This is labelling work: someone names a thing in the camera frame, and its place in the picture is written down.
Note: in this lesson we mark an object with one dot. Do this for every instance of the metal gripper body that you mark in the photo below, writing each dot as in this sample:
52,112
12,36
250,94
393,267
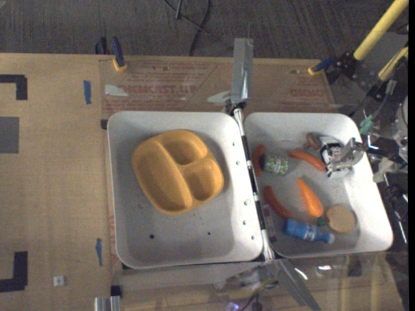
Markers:
384,149

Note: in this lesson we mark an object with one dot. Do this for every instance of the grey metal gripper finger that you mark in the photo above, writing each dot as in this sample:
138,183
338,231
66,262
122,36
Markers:
338,166
351,151

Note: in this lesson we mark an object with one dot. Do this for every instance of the orange sausage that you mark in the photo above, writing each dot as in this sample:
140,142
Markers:
308,159
257,154
275,203

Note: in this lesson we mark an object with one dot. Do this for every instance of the brown mushroom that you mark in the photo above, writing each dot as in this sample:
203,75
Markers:
313,141

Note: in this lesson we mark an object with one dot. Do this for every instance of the orange carrot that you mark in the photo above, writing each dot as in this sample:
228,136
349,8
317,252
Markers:
310,199

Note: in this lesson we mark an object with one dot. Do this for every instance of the white plastic tray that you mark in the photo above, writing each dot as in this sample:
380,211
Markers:
181,238
363,212

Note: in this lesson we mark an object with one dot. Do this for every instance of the round tan biscuit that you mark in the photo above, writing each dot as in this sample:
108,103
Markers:
341,218

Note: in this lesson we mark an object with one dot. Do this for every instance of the blue plastic bottle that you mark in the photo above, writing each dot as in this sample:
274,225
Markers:
301,230

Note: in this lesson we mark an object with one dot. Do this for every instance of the thin black and white rod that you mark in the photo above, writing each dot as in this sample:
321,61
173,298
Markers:
249,160

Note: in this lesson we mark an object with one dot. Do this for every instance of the orange divided plate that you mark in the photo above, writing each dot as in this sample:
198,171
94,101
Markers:
155,177

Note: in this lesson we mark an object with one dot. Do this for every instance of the brown cardboard board red print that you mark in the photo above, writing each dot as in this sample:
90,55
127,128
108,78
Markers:
162,87

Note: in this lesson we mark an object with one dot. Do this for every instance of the small white square block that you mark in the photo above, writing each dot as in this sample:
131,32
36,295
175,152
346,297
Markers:
59,281

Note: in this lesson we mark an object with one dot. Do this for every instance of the black cylinder on white bracket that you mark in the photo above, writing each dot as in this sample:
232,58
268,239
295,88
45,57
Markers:
395,196

